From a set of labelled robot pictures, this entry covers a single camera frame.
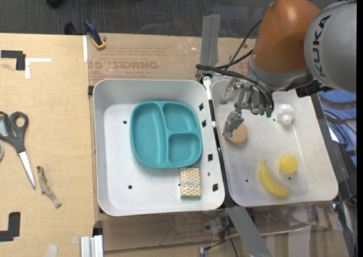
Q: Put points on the tan round biscuit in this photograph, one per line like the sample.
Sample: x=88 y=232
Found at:
x=240 y=135

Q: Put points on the yellow round toy fruit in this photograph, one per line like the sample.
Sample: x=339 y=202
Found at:
x=288 y=163

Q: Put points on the brown cardboard board red print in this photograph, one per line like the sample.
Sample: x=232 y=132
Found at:
x=147 y=60

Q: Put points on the teal divided plate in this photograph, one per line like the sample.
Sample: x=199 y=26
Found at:
x=150 y=134

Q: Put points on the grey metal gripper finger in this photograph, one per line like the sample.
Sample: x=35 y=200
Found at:
x=233 y=124

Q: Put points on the orange patterned white packet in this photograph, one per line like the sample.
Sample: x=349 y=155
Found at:
x=190 y=183

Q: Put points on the yellow banana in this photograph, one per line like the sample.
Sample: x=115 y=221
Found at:
x=270 y=183

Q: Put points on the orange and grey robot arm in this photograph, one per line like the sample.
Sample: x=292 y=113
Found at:
x=286 y=37

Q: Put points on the white plastic tray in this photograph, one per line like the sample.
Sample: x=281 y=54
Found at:
x=119 y=165
x=255 y=165

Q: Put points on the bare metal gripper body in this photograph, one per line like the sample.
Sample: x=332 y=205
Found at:
x=246 y=95

